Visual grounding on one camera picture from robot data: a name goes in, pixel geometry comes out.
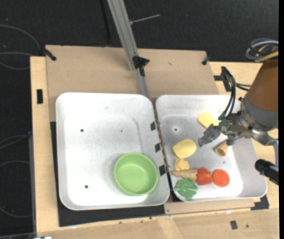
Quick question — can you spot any black cylinder on white bracket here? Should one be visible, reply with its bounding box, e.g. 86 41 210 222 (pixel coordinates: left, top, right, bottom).
254 136 279 185

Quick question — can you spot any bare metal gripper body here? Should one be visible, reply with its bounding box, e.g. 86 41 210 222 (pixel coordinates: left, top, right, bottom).
218 111 270 145

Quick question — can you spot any small yellow lumpy toy food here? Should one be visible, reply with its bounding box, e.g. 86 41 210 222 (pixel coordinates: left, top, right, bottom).
174 157 190 172

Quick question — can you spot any yellow rounded toy food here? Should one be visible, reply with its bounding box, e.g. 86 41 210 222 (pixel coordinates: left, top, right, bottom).
172 138 197 159

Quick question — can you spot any yellow rectangular toy block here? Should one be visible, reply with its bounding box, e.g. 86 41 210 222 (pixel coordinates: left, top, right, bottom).
197 113 220 129

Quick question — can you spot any red toy strawberry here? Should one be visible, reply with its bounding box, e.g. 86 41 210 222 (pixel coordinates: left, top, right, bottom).
196 167 214 186

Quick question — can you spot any thin black and white rod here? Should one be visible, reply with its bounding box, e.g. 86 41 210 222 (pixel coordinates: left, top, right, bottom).
153 106 170 174

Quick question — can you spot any green toy leaf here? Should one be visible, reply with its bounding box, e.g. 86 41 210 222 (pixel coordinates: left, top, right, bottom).
173 178 199 201

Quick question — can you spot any long tan toy cone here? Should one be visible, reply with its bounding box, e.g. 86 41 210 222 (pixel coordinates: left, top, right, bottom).
171 168 199 181

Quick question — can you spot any green bowl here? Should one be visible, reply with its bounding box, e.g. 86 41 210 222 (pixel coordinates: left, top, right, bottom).
114 152 159 197

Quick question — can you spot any brown cardboard board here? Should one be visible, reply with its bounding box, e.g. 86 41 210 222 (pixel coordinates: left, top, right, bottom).
44 44 263 215

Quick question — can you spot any white plastic tray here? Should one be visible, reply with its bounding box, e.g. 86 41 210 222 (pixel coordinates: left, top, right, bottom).
55 92 171 211
154 94 268 203

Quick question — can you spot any orange-red round toy food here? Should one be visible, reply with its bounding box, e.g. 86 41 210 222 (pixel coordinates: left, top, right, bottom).
211 169 231 188

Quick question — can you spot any short tan toy cone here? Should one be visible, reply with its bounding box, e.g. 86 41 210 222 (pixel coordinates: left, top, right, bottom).
214 140 229 157

